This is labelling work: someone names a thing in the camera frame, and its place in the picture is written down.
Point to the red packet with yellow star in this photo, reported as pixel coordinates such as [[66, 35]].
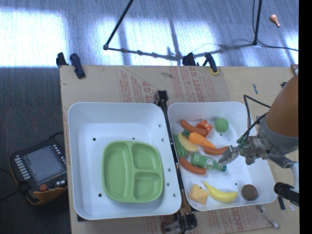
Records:
[[206, 126]]

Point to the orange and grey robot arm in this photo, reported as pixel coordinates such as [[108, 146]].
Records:
[[284, 111]]

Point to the green ball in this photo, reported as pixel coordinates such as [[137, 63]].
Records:
[[221, 125]]

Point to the thin black rod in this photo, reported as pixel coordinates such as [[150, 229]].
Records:
[[173, 145]]

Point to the green bottle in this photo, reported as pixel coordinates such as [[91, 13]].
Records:
[[203, 161]]

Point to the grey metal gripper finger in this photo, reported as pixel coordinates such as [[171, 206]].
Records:
[[235, 149], [226, 158]]

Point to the orange sausage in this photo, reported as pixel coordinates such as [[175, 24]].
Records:
[[192, 167], [215, 150], [191, 127]]

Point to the orange toy drumstick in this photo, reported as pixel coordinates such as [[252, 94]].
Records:
[[274, 19]]

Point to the green bean pods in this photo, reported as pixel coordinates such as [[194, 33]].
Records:
[[180, 147]]

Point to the brown round biscuit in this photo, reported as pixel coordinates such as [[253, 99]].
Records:
[[249, 192]]

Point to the black cylinder on white bracket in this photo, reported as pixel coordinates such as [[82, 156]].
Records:
[[287, 191]]

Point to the yellow banana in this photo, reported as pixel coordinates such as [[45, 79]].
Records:
[[221, 195]]

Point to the pale yellow fruit slice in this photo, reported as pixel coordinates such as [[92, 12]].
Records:
[[187, 144]]

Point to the green divided plate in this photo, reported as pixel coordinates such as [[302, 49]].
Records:
[[117, 169]]

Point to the orange carrot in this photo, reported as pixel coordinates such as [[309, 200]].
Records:
[[201, 140]]

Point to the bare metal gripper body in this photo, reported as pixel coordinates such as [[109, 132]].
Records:
[[254, 148]]

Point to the orange cheese wedge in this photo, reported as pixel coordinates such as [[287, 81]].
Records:
[[198, 194]]

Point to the white plastic tray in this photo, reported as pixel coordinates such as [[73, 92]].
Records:
[[83, 169], [234, 174]]

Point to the brown cardboard board, red print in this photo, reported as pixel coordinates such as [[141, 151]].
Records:
[[136, 84]]

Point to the black tripod stand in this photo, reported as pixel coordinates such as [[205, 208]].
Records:
[[122, 16], [258, 16]]

